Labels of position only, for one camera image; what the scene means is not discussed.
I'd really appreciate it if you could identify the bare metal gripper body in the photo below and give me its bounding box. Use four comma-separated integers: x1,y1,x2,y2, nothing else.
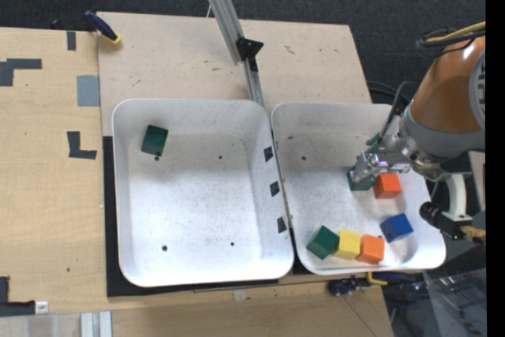
369,133,449,182

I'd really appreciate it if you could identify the green cube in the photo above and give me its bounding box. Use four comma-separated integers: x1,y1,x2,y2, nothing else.
346,167,377,193
140,124,170,157
305,224,341,261

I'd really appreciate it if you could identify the orange cube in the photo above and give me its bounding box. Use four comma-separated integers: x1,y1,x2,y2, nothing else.
355,234,386,266
372,172,403,200

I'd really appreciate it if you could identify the white plastic tray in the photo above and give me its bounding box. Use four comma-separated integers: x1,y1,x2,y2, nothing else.
111,98,295,288
271,102,448,276

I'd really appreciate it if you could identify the blue cube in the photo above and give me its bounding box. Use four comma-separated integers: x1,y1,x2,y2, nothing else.
379,212,415,244

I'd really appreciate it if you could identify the yellow cube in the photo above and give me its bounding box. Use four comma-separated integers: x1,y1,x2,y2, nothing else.
332,228,362,261

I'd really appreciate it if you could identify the pale wood board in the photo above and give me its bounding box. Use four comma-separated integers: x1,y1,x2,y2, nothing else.
96,11,395,337

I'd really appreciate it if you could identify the black cylinder on white bracket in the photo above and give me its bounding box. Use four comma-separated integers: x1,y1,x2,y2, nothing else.
418,173,474,242

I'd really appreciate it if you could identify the black block with thin wires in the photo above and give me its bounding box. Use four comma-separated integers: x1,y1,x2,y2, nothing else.
327,275,359,298

